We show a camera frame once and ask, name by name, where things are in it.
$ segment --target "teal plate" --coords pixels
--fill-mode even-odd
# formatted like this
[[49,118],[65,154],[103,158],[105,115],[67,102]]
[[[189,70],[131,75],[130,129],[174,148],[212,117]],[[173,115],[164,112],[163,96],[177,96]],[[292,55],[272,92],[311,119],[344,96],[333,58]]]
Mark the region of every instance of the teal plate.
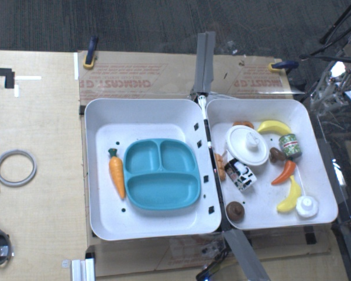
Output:
[[195,203],[200,195],[196,158],[188,145],[175,139],[132,143],[123,158],[129,200],[147,210],[175,210]]

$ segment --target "orange carrot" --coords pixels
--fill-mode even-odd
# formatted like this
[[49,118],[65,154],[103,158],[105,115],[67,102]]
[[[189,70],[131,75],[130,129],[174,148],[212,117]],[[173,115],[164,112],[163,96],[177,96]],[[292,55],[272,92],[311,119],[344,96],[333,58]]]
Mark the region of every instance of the orange carrot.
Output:
[[291,160],[286,160],[285,162],[285,167],[283,169],[283,172],[276,178],[274,179],[271,184],[280,184],[282,182],[285,182],[290,176],[293,174],[297,164]]
[[117,157],[117,149],[108,150],[111,159],[109,160],[109,172],[111,174],[112,180],[119,196],[123,199],[125,198],[125,182],[123,179],[123,163],[120,158]]

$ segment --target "blue clamp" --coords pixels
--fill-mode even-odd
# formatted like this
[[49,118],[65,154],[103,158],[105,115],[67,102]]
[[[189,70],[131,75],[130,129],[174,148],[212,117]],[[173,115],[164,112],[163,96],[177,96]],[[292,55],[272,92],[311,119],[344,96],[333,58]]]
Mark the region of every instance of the blue clamp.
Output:
[[95,64],[95,50],[98,44],[98,37],[91,36],[90,44],[88,45],[87,55],[84,57],[83,68],[90,70]]
[[286,73],[289,73],[292,69],[297,68],[298,66],[299,66],[299,62],[286,60],[286,61],[281,61],[279,63],[270,63],[268,65],[268,69],[269,71],[274,73],[274,72],[279,72],[283,68],[286,68],[288,69]]

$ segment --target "banana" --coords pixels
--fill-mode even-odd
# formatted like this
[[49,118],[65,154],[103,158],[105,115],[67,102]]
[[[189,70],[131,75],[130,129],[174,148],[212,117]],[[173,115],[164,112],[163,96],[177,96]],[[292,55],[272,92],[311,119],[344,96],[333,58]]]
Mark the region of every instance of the banana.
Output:
[[277,205],[277,211],[286,213],[293,210],[297,205],[298,198],[302,195],[302,190],[299,184],[295,181],[294,175],[290,176],[291,187],[287,198]]
[[276,120],[268,120],[262,122],[256,131],[258,131],[258,133],[275,132],[279,133],[280,135],[292,133],[289,126]]

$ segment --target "soda can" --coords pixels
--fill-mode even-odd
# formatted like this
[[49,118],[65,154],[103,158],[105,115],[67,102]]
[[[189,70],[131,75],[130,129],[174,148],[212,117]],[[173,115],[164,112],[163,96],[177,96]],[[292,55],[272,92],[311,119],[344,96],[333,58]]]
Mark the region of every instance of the soda can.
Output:
[[302,155],[299,143],[295,134],[286,134],[279,139],[280,147],[286,158],[296,158]]

